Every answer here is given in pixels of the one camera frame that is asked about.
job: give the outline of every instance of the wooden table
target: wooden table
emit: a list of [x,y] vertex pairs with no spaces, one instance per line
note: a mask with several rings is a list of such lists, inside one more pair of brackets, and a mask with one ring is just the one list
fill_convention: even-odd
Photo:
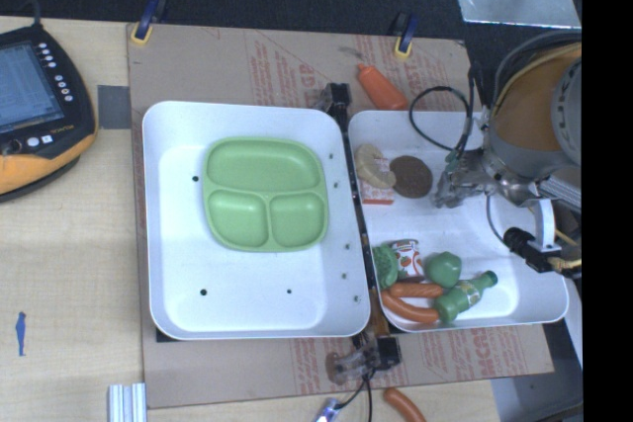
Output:
[[[0,33],[31,22],[0,17]],[[95,102],[99,85],[129,86],[125,23],[43,24],[74,61]],[[108,386],[143,381],[128,128],[100,129],[69,173],[0,205],[0,263],[0,420],[107,420]],[[24,356],[15,330],[20,312],[27,315]],[[373,420],[404,420],[380,390],[372,392]],[[403,392],[429,422],[499,420],[488,380]],[[147,420],[309,421],[327,398],[149,410]],[[363,393],[337,421],[367,417]]]

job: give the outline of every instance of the gray tape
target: gray tape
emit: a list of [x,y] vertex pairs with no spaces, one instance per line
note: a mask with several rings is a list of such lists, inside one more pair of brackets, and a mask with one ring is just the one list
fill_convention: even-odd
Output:
[[130,128],[130,88],[98,85],[99,128]]

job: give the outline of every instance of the toy sausage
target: toy sausage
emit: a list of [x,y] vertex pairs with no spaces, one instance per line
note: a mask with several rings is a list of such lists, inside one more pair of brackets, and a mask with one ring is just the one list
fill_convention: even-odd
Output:
[[389,294],[389,290],[382,291],[380,296],[385,308],[407,320],[419,323],[433,323],[439,319],[437,309],[414,306],[398,297],[393,297]]
[[407,422],[426,422],[424,415],[417,409],[408,397],[397,388],[390,386],[385,389],[383,398],[396,408]]
[[393,297],[440,297],[444,293],[437,284],[410,284],[396,282],[389,287],[389,294]]

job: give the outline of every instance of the toy bottle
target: toy bottle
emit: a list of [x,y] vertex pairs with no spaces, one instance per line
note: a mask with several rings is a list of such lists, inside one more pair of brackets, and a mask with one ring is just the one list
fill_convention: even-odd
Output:
[[497,275],[486,271],[473,280],[460,280],[447,294],[438,297],[433,307],[437,309],[439,318],[443,322],[452,322],[462,311],[477,304],[489,287],[497,284]]
[[360,69],[358,81],[379,110],[396,111],[408,108],[405,94],[376,67],[359,63],[358,68]]

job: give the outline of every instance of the black cable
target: black cable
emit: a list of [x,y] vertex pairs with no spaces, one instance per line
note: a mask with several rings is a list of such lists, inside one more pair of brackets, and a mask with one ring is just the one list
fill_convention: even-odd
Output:
[[367,383],[367,398],[369,400],[369,415],[367,417],[367,422],[372,422],[372,412],[374,411],[374,405],[372,402],[372,386],[370,385],[370,379],[371,377],[365,380],[365,383]]
[[495,225],[493,224],[493,217],[491,216],[491,195],[486,196],[486,218],[488,219],[488,225],[490,226],[493,234],[497,237],[497,239],[501,242],[503,246],[507,246],[505,244],[505,241],[503,241],[501,234],[498,233]]
[[338,404],[336,404],[334,406],[334,409],[336,410],[342,410],[345,406],[347,406],[350,402],[352,402],[356,396],[363,390],[363,388],[365,387],[365,385],[367,385],[367,392],[369,394],[369,402],[370,402],[370,413],[371,413],[371,385],[370,385],[370,379],[372,378],[372,376],[374,375],[374,373],[376,372],[376,370],[372,370],[371,373],[368,373],[366,375],[363,375],[362,377],[362,381],[359,385],[359,387],[356,389],[356,391],[349,397],[349,399],[347,399],[346,401],[343,402],[339,402]]
[[18,8],[18,12],[24,11],[27,6],[31,6],[33,9],[33,27],[41,25],[42,9],[40,8],[40,2],[38,0],[27,0]]
[[[470,136],[472,128],[473,128],[473,102],[475,101],[476,71],[477,71],[478,77],[480,77],[481,79],[481,66],[477,63],[469,71],[469,75],[468,75],[469,97],[468,99],[466,99],[466,97],[464,96],[464,94],[462,94],[462,92],[450,86],[434,86],[432,88],[427,88],[423,92],[419,93],[411,101],[411,104],[408,107],[408,120],[410,121],[415,131],[418,134],[420,134],[422,137],[424,137],[424,139],[434,144],[435,146],[445,149],[447,151],[455,151],[457,154],[457,158],[460,158],[462,156],[462,153],[464,153],[464,150],[466,149],[466,143],[468,142],[468,137]],[[415,105],[417,104],[417,102],[432,92],[450,92],[453,95],[455,95],[460,101],[462,101],[462,104],[464,105],[464,109],[466,110],[466,119],[464,121],[464,129],[462,130],[462,134],[454,147],[446,146],[445,144],[442,144],[441,142],[438,142],[435,139],[432,139],[431,137],[426,135],[417,126],[417,124],[415,123],[415,120],[413,119],[413,109],[415,108]]]

